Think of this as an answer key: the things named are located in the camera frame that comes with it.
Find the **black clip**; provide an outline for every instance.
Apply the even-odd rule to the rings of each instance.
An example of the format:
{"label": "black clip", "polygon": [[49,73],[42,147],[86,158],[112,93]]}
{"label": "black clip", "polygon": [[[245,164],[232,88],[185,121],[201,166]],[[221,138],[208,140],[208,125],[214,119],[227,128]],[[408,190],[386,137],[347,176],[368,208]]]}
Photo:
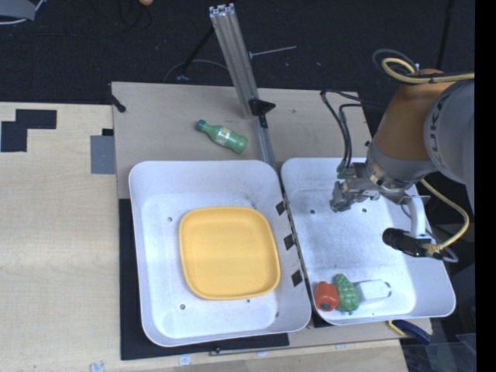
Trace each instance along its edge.
{"label": "black clip", "polygon": [[270,110],[276,107],[274,103],[261,101],[260,99],[250,99],[248,101],[250,105],[250,109],[253,115],[258,115],[260,120],[260,125],[263,128],[268,128],[267,119],[265,118],[265,113],[268,113]]}

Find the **green object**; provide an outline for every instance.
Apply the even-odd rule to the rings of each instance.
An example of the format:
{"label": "green object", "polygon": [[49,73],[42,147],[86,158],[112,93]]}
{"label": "green object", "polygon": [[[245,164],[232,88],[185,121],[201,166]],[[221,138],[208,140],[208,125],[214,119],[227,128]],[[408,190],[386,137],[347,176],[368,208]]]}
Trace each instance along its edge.
{"label": "green object", "polygon": [[199,120],[196,129],[206,133],[218,145],[227,147],[238,154],[245,150],[246,142],[248,142],[245,136],[239,135],[225,126],[211,126],[205,120]]}
{"label": "green object", "polygon": [[334,276],[334,285],[338,289],[339,304],[336,307],[341,312],[348,312],[350,315],[358,309],[360,296],[355,286],[348,280],[348,277],[342,273]]}

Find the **dark blue object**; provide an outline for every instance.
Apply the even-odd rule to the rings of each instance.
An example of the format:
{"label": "dark blue object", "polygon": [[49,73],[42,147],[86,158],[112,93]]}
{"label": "dark blue object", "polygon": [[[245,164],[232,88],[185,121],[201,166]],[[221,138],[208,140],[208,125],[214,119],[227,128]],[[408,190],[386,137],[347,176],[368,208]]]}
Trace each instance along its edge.
{"label": "dark blue object", "polygon": [[413,339],[417,339],[421,344],[427,346],[431,343],[432,336],[411,322],[405,321],[404,319],[395,319],[393,325],[401,329],[406,335],[411,336]]}

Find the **green toy vegetable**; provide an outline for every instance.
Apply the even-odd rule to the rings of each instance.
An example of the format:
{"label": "green toy vegetable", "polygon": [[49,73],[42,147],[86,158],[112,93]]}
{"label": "green toy vegetable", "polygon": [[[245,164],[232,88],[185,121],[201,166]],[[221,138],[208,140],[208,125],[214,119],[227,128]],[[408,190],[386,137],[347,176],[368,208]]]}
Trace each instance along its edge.
{"label": "green toy vegetable", "polygon": [[357,289],[351,284],[348,277],[342,273],[335,275],[333,282],[339,295],[339,304],[336,309],[352,315],[353,311],[358,309],[360,301]]}

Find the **table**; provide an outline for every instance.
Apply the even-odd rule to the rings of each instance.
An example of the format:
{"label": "table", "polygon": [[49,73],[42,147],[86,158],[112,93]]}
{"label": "table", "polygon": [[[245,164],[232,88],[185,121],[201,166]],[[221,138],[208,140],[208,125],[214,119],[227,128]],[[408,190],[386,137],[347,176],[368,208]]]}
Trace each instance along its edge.
{"label": "table", "polygon": [[[138,160],[233,158],[205,134],[184,134],[181,123],[191,129],[198,119],[228,122],[254,140],[251,119],[239,116],[229,87],[114,83],[112,92],[126,112],[110,105],[0,103],[3,122],[15,121],[17,109],[57,111],[56,129],[28,129],[26,152],[0,153],[0,370],[87,371],[99,361],[105,371],[172,370],[183,360],[120,359],[118,200],[128,196],[126,175]],[[291,154],[342,153],[343,141],[317,91],[259,93],[277,106],[267,119],[278,165]],[[329,96],[336,105],[339,98]],[[153,117],[154,110],[163,120]],[[363,156],[365,146],[359,145],[370,134],[361,109],[350,109],[348,120],[356,155]],[[115,173],[92,173],[98,170],[91,139],[109,129]],[[238,158],[258,158],[254,142]],[[428,319],[415,323],[432,328]],[[310,324],[289,339],[289,347],[195,353],[189,362],[205,371],[291,371],[303,363],[306,370],[408,370],[397,334],[384,323],[318,329]]]}

